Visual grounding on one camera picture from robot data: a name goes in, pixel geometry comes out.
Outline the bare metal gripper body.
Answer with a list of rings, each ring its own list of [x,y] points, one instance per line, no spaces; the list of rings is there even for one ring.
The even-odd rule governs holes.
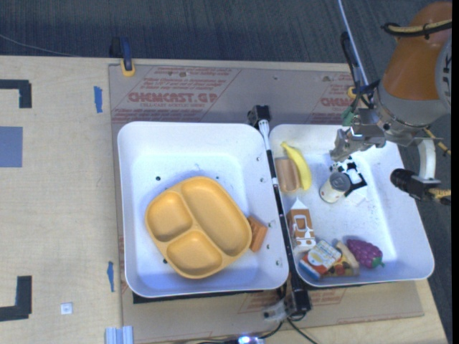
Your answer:
[[[387,141],[410,146],[416,134],[431,124],[420,111],[393,112],[385,107],[364,108],[354,111],[351,121],[353,139],[381,148]]]

